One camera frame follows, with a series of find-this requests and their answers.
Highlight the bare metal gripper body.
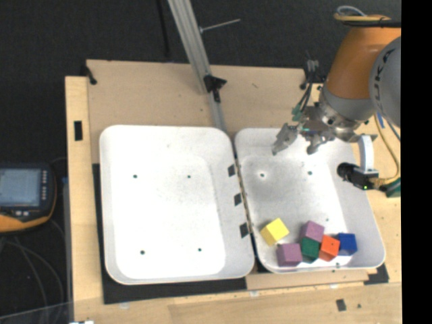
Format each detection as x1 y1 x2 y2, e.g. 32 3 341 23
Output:
297 103 364 143

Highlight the white plastic tray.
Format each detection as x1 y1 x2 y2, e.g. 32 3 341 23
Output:
99 124 256 286
234 127 387 275

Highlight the purple cube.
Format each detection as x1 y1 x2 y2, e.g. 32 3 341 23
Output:
298 220 325 244
275 242 304 267

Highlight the yellow cube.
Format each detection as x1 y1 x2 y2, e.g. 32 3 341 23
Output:
259 217 290 246

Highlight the orange cube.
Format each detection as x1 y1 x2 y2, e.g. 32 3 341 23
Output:
318 234 341 262

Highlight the green cube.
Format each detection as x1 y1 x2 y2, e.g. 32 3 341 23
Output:
300 237 321 260

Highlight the blue cube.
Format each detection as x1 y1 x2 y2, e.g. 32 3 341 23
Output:
337 232 358 257

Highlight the brown flat board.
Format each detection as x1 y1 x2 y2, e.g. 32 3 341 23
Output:
86 59 379 292

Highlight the black cylinder on white bracket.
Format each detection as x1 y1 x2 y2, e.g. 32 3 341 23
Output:
336 134 381 191

